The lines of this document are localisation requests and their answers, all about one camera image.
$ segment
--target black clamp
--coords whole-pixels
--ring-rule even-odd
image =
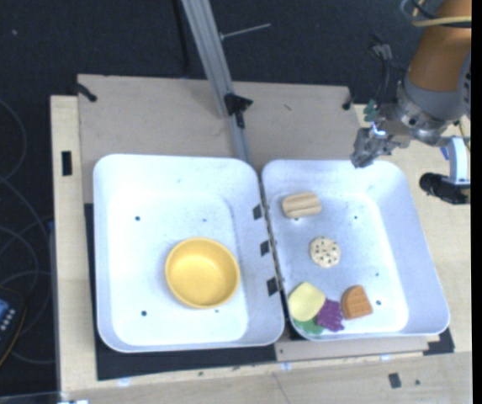
[[[224,96],[225,107],[227,108],[227,113],[230,116],[235,116],[236,123],[238,127],[244,129],[244,118],[242,113],[248,109],[248,107],[254,103],[253,100],[249,98],[242,98],[240,96],[235,96],[233,93],[227,93]]]

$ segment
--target wooden table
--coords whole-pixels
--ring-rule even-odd
[[[470,207],[418,187],[425,172],[448,174],[436,148],[411,143],[392,157],[410,183],[451,311],[453,353],[425,356],[439,337],[374,339],[328,346],[275,344],[277,360],[97,380],[83,205],[91,171],[111,152],[233,157],[229,126],[207,81],[82,75],[93,94],[50,101],[56,216],[56,319],[62,400],[90,402],[438,402],[472,401]],[[360,108],[344,87],[235,82],[254,100],[245,112],[252,166],[274,158],[348,159]]]

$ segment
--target white tray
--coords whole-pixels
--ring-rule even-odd
[[[98,330],[120,352],[262,346],[284,327],[255,171],[229,158],[106,156],[93,171]],[[241,284],[216,309],[179,303],[164,263],[178,242],[208,237],[239,262]]]
[[[263,169],[262,184],[286,295],[308,281],[340,301],[349,286],[361,284],[373,307],[369,316],[344,320],[339,332],[312,335],[295,326],[300,335],[316,341],[431,335],[448,326],[448,306],[416,208],[395,165],[377,161],[356,169],[349,161],[277,160]],[[288,218],[283,197],[305,191],[318,195],[322,212]],[[322,268],[310,259],[310,241],[317,236],[338,242],[338,265]]]

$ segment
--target round cookie with dots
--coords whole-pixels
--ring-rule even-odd
[[[329,237],[317,237],[310,243],[310,257],[322,268],[338,265],[341,256],[340,246]]]

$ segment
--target dark floor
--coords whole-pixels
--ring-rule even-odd
[[[380,82],[370,35],[392,46],[399,66],[421,35],[400,13],[401,0],[210,1],[223,34],[271,24],[225,40],[234,80],[347,85],[358,103]],[[49,97],[73,94],[78,73],[203,78],[189,32],[180,39],[174,3],[0,0],[0,284],[28,295],[30,307],[0,369],[0,396],[57,387]]]

